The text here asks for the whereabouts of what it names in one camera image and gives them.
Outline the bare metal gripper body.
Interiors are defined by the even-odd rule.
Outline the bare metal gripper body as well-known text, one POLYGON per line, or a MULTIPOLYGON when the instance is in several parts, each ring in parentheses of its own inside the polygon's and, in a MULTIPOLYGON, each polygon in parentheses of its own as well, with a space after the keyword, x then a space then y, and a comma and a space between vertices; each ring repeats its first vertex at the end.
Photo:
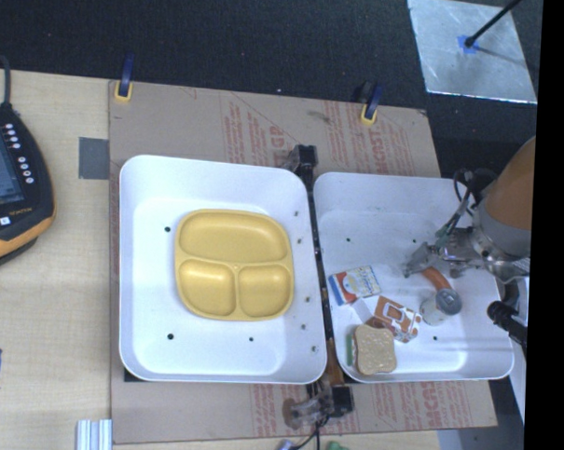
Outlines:
POLYGON ((440 258, 448 263, 449 275, 456 279, 466 270, 486 270, 500 282, 530 275, 530 258, 506 253, 480 229, 456 228, 441 247, 440 258))

